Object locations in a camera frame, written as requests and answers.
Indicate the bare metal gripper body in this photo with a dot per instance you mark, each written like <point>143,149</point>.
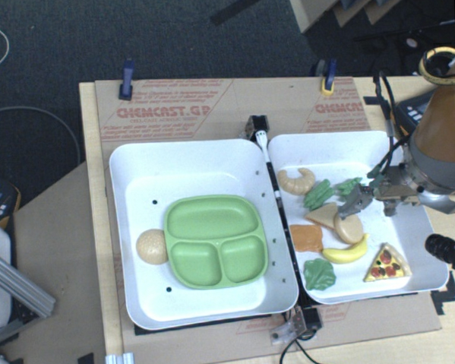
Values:
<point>397,189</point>

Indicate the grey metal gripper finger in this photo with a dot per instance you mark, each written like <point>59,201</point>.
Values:
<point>359,194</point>
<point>351,209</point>

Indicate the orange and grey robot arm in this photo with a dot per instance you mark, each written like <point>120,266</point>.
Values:
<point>437,128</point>

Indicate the green pea pods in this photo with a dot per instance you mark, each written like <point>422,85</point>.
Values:
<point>348,185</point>

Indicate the tan round biscuit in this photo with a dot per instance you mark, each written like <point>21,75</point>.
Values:
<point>349,230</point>

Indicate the tan triangular sandwich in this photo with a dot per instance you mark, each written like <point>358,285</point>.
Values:
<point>324,215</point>

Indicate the green beans bundle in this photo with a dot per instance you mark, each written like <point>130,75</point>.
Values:
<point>317,195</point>

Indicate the yellow banana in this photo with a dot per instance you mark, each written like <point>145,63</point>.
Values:
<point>345,255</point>

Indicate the orange flat slice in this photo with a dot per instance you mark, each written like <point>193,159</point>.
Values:
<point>305,238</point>

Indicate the white plastic tray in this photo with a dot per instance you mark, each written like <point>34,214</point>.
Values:
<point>150,295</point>
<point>405,244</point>

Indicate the tan croissant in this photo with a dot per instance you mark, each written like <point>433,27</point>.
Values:
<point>294,182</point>

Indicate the pizza slice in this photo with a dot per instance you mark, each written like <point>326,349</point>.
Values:
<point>388,266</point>

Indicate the green lettuce leaf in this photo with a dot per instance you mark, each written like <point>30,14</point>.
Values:
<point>319,274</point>

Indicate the thin black and white rod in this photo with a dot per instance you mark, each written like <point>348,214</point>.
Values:
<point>278,197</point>

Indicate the green divided plate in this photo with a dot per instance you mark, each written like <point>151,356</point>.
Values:
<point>215,231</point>

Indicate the brown cardboard board red print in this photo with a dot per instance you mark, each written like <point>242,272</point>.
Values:
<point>208,102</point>

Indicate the tan round bun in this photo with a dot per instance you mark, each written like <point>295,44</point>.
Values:
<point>151,247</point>

